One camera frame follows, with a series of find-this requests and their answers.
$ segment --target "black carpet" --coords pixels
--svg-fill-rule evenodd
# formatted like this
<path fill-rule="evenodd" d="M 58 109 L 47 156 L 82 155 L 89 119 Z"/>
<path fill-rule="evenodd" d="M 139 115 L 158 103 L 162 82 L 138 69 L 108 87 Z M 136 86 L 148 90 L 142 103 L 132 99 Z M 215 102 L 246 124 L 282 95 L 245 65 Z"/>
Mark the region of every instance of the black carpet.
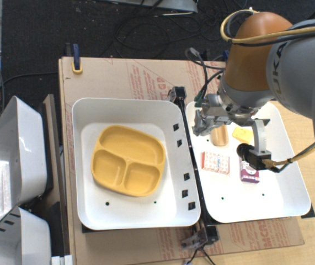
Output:
<path fill-rule="evenodd" d="M 185 49 L 194 47 L 210 60 L 229 49 L 219 34 L 223 19 L 249 7 L 294 24 L 315 14 L 315 0 L 200 0 L 198 14 L 155 18 L 152 13 L 170 11 L 88 0 L 3 0 L 3 78 L 39 74 L 9 81 L 6 103 L 18 96 L 36 109 L 51 93 L 60 120 L 56 72 L 66 43 L 77 43 L 83 57 L 177 60 L 186 59 Z M 115 33 L 120 42 L 113 42 Z"/>

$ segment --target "small box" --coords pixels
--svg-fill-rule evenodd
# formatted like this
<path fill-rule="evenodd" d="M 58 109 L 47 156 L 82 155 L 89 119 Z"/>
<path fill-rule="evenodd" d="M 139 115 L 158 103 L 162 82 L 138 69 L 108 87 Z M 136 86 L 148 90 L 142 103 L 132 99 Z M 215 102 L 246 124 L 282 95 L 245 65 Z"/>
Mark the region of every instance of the small box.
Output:
<path fill-rule="evenodd" d="M 241 165 L 241 181 L 248 183 L 259 183 L 259 171 L 252 168 L 248 162 L 239 159 Z"/>
<path fill-rule="evenodd" d="M 202 153 L 201 168 L 221 174 L 229 173 L 229 156 L 204 151 Z"/>

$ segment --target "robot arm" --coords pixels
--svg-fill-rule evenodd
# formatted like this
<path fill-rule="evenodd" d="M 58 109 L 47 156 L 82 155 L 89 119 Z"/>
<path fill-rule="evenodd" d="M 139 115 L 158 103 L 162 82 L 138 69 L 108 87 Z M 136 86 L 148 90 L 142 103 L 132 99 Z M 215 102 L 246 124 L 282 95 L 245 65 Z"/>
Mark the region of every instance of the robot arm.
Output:
<path fill-rule="evenodd" d="M 230 38 L 230 21 L 243 13 L 250 16 Z M 315 20 L 292 25 L 274 13 L 242 10 L 226 18 L 221 34 L 232 43 L 226 68 L 217 94 L 207 94 L 196 112 L 193 132 L 206 135 L 231 122 L 251 126 L 254 146 L 240 145 L 237 153 L 255 169 L 270 169 L 268 119 L 253 119 L 270 99 L 312 119 L 315 135 Z"/>

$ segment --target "white plastic container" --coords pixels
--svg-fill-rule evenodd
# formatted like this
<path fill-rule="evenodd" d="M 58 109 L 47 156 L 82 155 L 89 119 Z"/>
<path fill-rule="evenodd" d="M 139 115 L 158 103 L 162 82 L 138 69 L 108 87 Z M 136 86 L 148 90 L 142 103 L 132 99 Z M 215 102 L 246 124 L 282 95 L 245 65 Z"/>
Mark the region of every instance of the white plastic container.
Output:
<path fill-rule="evenodd" d="M 50 261 L 47 222 L 15 207 L 0 221 L 0 264 L 49 265 Z"/>
<path fill-rule="evenodd" d="M 215 146 L 210 136 L 195 136 L 195 102 L 186 107 L 186 117 L 194 155 L 197 161 L 206 209 L 218 222 L 241 222 L 301 216 L 311 208 L 305 183 L 298 163 L 288 165 L 281 173 L 259 171 L 259 182 L 242 182 L 237 146 L 239 140 L 232 136 L 236 124 L 227 125 L 228 144 Z M 267 103 L 257 113 L 259 119 L 270 119 L 265 127 L 266 149 L 271 151 L 274 161 L 294 156 L 281 115 L 276 106 Z M 202 169 L 203 152 L 214 152 L 229 156 L 229 173 L 222 174 Z"/>
<path fill-rule="evenodd" d="M 72 108 L 78 215 L 92 230 L 176 227 L 195 224 L 199 197 L 183 118 L 168 101 L 82 98 Z M 131 197 L 95 182 L 90 162 L 96 140 L 110 125 L 124 125 L 156 137 L 166 150 L 158 188 Z"/>
<path fill-rule="evenodd" d="M 42 117 L 13 96 L 0 117 L 0 220 L 43 194 L 46 182 Z"/>

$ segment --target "hole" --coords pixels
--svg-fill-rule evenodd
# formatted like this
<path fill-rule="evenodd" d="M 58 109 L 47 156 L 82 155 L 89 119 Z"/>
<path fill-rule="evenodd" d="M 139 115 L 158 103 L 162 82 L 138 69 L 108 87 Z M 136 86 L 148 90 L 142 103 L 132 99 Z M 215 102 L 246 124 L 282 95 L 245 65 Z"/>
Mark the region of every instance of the hole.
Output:
<path fill-rule="evenodd" d="M 195 202 L 189 202 L 188 203 L 188 210 L 192 210 L 195 208 Z"/>
<path fill-rule="evenodd" d="M 182 198 L 185 198 L 185 197 L 187 197 L 187 196 L 188 196 L 188 190 L 187 190 L 187 189 L 182 190 L 182 192 L 181 192 L 181 197 L 182 197 Z"/>
<path fill-rule="evenodd" d="M 4 223 L 6 223 L 6 224 L 8 224 L 8 225 L 11 225 L 11 226 L 15 224 L 14 222 L 9 221 L 9 220 L 4 221 Z"/>
<path fill-rule="evenodd" d="M 20 215 L 18 215 L 18 214 L 10 213 L 10 215 L 11 215 L 11 216 L 14 216 L 14 217 L 16 217 L 16 218 L 20 218 Z"/>

